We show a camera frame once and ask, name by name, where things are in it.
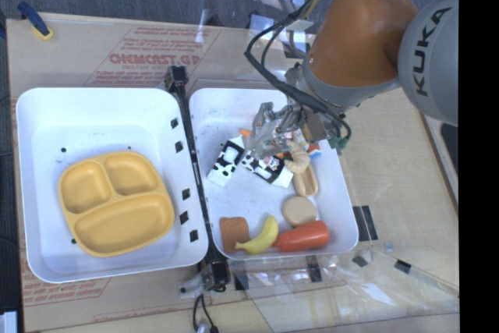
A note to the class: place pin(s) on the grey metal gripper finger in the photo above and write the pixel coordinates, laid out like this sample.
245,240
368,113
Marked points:
260,144
266,114

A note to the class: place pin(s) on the white plastic tray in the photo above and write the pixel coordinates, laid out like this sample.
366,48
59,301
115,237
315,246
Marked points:
47,117
249,202

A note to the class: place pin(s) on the brown bread slice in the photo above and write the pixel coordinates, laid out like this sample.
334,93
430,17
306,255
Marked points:
233,232

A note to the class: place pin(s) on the black and white cow carton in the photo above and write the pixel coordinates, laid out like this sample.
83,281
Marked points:
226,164
269,173

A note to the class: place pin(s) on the brown cardboard board red print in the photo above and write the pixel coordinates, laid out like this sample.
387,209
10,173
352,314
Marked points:
97,50

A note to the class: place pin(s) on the yellow divided plate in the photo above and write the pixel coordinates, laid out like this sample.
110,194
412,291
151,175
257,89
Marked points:
117,206

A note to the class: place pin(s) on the round beige biscuit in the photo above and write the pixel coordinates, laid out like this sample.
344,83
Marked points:
299,210

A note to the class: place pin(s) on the red white blue packet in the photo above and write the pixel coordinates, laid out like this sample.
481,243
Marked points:
315,151

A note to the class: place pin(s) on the white and red small carton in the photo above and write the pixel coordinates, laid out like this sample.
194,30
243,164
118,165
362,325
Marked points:
298,135

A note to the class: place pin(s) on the orange carrot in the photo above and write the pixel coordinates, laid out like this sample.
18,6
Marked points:
245,132

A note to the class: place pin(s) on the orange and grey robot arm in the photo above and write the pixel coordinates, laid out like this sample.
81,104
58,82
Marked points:
362,39

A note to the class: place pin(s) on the beige croissant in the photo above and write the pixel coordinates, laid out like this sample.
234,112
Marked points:
298,160

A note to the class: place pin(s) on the yellow banana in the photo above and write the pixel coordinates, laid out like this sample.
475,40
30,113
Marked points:
265,239

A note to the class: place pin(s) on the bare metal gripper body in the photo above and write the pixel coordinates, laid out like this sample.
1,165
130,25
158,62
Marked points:
316,126

